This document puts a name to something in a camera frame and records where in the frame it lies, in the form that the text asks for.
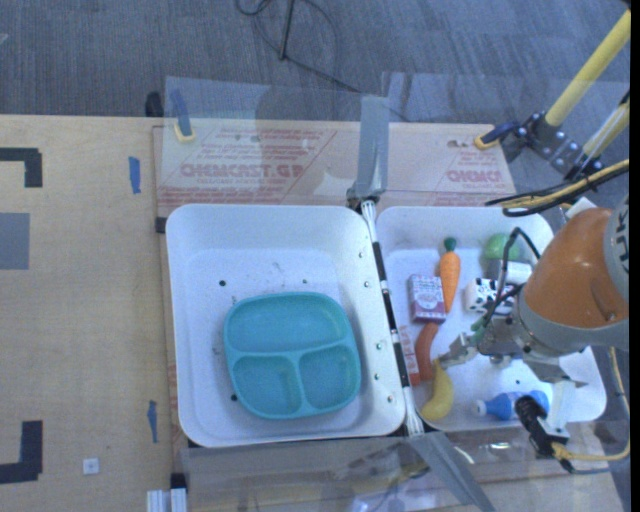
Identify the green round fruit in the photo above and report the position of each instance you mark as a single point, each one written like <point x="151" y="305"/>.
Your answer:
<point x="499" y="246"/>

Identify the blue bottle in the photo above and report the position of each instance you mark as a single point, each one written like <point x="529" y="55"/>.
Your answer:
<point x="502" y="406"/>

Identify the black cylinder on white bracket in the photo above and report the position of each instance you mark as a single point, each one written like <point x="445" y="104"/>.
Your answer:
<point x="537" y="425"/>

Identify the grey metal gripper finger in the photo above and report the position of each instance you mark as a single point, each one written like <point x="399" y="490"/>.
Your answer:
<point x="457" y="361"/>
<point x="462" y="342"/>

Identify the orange and white packet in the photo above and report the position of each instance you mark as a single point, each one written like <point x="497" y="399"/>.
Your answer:
<point x="410" y="357"/>

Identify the white plastic tray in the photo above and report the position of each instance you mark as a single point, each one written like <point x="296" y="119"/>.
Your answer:
<point x="420" y="230"/>
<point x="280" y="235"/>

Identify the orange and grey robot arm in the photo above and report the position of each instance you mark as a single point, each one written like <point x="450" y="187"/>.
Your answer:
<point x="570" y="280"/>

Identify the pink carton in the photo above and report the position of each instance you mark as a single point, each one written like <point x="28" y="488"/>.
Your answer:
<point x="426" y="298"/>

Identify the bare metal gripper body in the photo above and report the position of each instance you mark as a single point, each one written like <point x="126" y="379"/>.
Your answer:
<point x="500" y="337"/>

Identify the white black cow-print carton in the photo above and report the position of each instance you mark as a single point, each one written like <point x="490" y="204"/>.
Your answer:
<point x="477" y="296"/>

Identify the brown cardboard board red print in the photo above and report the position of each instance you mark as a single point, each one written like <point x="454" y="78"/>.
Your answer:
<point x="260" y="165"/>

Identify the orange carrot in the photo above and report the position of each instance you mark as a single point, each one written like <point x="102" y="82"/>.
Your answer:
<point x="450" y="277"/>

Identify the yellow banana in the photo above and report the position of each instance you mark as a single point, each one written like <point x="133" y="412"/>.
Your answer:
<point x="441" y="397"/>

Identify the blue divided plate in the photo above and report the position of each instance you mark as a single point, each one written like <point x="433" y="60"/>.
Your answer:
<point x="292" y="355"/>

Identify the orange sausage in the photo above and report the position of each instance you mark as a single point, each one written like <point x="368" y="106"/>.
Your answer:
<point x="425" y="350"/>

